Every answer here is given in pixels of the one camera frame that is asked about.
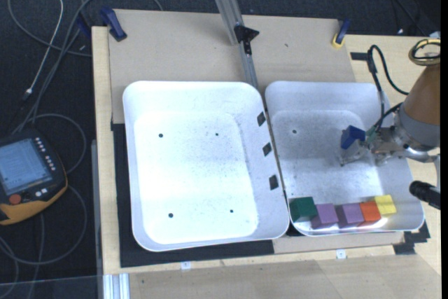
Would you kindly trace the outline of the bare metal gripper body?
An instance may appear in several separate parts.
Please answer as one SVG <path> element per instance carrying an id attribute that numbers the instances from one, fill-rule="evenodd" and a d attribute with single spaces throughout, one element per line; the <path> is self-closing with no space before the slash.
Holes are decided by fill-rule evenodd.
<path id="1" fill-rule="evenodd" d="M 403 158 L 404 145 L 395 125 L 373 126 L 366 133 L 365 147 L 374 157 L 376 165 L 385 165 L 392 158 Z"/>

